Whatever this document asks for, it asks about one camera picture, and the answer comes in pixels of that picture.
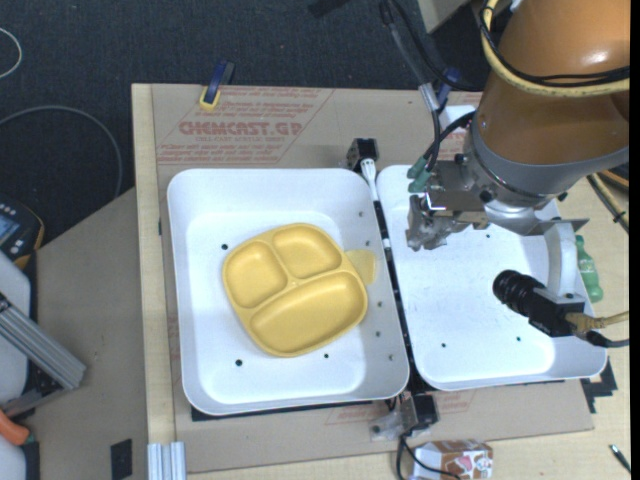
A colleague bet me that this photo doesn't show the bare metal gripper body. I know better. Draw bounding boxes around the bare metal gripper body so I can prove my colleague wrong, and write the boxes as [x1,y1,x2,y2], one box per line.
[422,160,564,237]

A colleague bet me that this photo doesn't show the thin black and white rod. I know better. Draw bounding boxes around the thin black and white rod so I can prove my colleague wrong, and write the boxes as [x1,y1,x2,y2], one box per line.
[360,160,417,395]

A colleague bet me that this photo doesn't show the pale yellow flat piece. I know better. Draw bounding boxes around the pale yellow flat piece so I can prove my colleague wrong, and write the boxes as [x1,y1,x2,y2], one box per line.
[344,249,377,287]

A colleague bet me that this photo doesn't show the white plastic tray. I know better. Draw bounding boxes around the white plastic tray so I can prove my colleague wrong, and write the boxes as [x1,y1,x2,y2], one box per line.
[166,167,411,417]
[374,164,609,392]

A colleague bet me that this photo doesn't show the yellow divided plate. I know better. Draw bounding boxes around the yellow divided plate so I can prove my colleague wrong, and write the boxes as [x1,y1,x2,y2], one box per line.
[221,222,370,359]

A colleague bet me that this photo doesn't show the green bottle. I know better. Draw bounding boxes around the green bottle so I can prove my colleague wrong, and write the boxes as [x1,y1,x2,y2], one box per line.
[574,235,605,303]

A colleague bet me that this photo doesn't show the brown cardboard board red print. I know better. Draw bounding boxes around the brown cardboard board red print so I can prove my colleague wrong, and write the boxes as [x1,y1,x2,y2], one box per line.
[149,83,596,474]

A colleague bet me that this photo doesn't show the brown and white carton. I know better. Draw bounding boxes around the brown and white carton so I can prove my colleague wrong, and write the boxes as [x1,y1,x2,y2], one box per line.
[413,439,495,480]

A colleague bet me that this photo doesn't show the black block with thin wires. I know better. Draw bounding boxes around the black block with thin wires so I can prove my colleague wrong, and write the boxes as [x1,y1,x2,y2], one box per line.
[369,392,441,442]
[346,137,379,172]

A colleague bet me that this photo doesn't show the black cylinder on white bracket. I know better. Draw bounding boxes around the black cylinder on white bracket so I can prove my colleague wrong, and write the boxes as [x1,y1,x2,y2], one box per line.
[492,217,591,339]

